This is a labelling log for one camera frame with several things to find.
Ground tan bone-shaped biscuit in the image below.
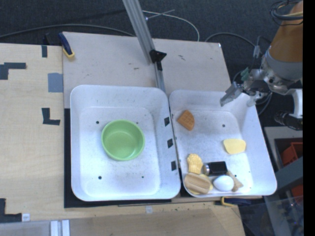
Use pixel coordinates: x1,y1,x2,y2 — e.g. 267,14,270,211
226,170,245,193

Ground yellow ridged toy food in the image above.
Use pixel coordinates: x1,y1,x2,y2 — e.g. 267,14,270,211
186,153,204,175

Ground pale wood board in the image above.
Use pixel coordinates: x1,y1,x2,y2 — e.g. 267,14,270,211
62,31,263,209

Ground tan ridged bread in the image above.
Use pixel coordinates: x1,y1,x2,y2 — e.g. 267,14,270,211
184,172,212,195

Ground black cylinder on white bracket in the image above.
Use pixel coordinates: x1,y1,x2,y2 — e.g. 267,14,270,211
274,88,304,131

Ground small black can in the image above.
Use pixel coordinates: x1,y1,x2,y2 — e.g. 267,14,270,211
202,161,229,177

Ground pale yellow flat slice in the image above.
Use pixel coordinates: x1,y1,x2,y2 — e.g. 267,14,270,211
222,138,247,155

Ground white plastic tray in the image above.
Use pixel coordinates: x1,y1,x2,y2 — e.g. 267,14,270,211
168,89,278,199
69,84,182,202

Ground green bowl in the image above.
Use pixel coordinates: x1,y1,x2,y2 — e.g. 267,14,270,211
100,119,146,162

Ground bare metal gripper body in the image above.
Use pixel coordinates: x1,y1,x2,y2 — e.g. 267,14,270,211
242,58,300,95

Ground orange waffle biscuit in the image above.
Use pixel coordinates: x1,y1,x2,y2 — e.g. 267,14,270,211
176,109,195,132

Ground white egg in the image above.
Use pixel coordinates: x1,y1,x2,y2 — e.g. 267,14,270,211
212,175,235,192

